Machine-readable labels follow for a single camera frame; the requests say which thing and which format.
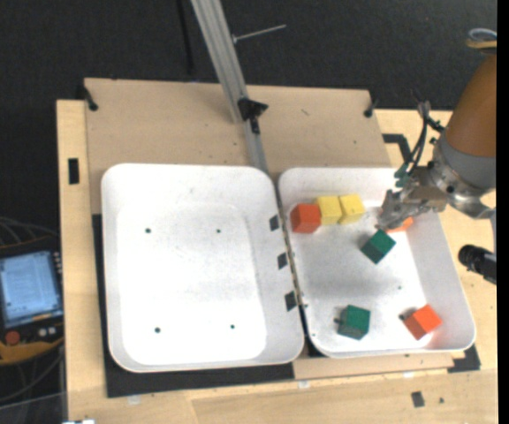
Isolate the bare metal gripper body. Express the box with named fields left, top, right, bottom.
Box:
left=402, top=160, right=495, bottom=218

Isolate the green cube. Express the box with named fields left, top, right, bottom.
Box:
left=336, top=304, right=372, bottom=341
left=360, top=228, right=398, bottom=265

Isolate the yellow cube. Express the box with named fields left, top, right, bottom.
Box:
left=338, top=193, right=366, bottom=226
left=316, top=195, right=344, bottom=227

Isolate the black cylinder on white bracket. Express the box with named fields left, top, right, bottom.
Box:
left=457, top=208, right=498, bottom=286

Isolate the orange cube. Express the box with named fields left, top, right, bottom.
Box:
left=386, top=216, right=415, bottom=234
left=289, top=202, right=323, bottom=235
left=401, top=303, right=444, bottom=342

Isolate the white plastic tray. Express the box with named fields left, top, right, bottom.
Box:
left=100, top=162, right=306, bottom=374
left=277, top=166, right=477, bottom=360

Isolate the thin black and white rod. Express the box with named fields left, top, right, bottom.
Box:
left=275, top=186, right=309, bottom=326

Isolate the pale wood board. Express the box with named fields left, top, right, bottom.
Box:
left=83, top=77, right=457, bottom=382

